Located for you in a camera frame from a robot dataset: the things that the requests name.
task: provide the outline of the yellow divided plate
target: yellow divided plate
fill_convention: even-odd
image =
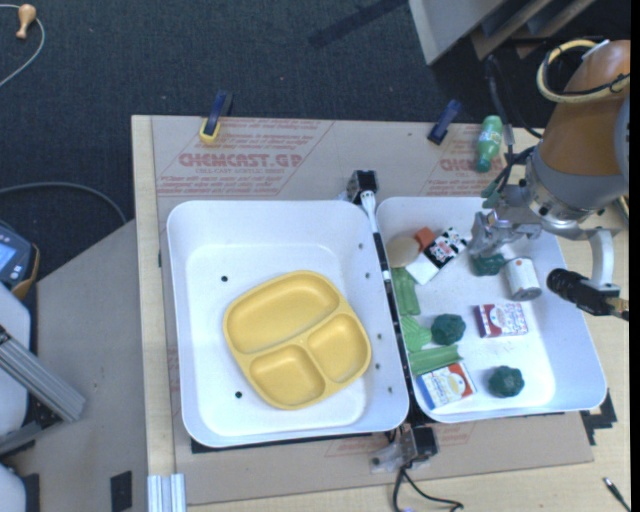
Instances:
[[[371,345],[343,295],[324,276],[291,272],[234,300],[223,321],[236,361],[264,400],[300,409],[360,377]]]

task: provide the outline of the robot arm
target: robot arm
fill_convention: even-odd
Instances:
[[[629,193],[630,41],[578,40],[555,48],[538,70],[538,88],[558,103],[537,146],[523,155],[525,178],[494,184],[485,197],[488,214],[476,213],[472,257],[489,258],[506,243],[542,230],[570,240],[588,240],[593,253],[591,279],[562,269],[549,288],[593,315],[629,319],[628,301],[611,283],[615,233],[582,229],[580,224]],[[549,65],[565,51],[587,49],[562,92],[546,84]]]

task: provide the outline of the wooden handle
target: wooden handle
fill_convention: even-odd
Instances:
[[[36,8],[30,4],[23,4],[18,8],[18,19],[20,20],[20,30],[16,32],[18,39],[27,38],[27,29],[36,19]]]

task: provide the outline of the green bottle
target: green bottle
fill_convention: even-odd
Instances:
[[[487,116],[482,121],[482,130],[478,137],[478,172],[488,172],[491,169],[491,160],[500,151],[502,143],[502,120],[499,116]]]

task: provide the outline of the black pen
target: black pen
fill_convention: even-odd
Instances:
[[[622,494],[620,494],[620,491],[618,490],[618,488],[614,485],[614,483],[609,480],[607,477],[603,478],[604,483],[607,485],[607,489],[609,489],[611,491],[611,494],[613,494],[615,496],[615,498],[622,503],[622,506],[625,508],[625,510],[627,510],[627,512],[631,512],[631,507],[629,507],[629,505],[627,505],[626,501],[624,501],[624,498],[622,497]]]

